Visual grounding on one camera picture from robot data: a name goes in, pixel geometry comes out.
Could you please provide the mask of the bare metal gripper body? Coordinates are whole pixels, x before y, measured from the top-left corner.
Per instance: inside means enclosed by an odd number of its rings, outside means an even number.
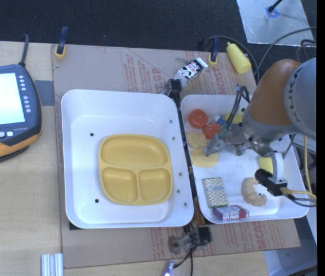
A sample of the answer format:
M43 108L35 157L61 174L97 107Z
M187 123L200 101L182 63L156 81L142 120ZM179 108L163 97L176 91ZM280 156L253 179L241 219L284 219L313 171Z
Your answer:
M266 156L273 152L270 146L271 141L260 137L250 126L242 122L231 124L223 140L235 148L238 156L244 154L248 149L253 150L259 156Z

